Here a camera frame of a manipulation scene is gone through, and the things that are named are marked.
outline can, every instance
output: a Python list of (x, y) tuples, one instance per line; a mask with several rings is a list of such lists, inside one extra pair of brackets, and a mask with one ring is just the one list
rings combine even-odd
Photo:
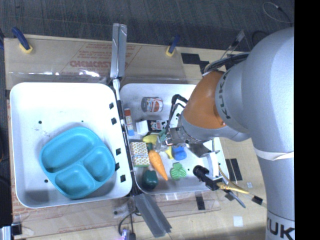
[(159, 97), (143, 97), (141, 108), (143, 112), (161, 112), (164, 107), (164, 102)]

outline carrot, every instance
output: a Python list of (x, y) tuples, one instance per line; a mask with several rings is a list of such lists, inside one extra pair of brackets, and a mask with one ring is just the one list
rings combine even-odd
[(167, 181), (168, 175), (159, 153), (152, 149), (149, 151), (148, 155), (151, 165)]

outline blue plate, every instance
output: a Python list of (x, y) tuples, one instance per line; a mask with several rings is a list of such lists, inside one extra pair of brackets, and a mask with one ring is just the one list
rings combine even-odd
[(66, 197), (80, 199), (106, 183), (115, 172), (115, 159), (89, 128), (74, 127), (41, 149), (41, 168)]

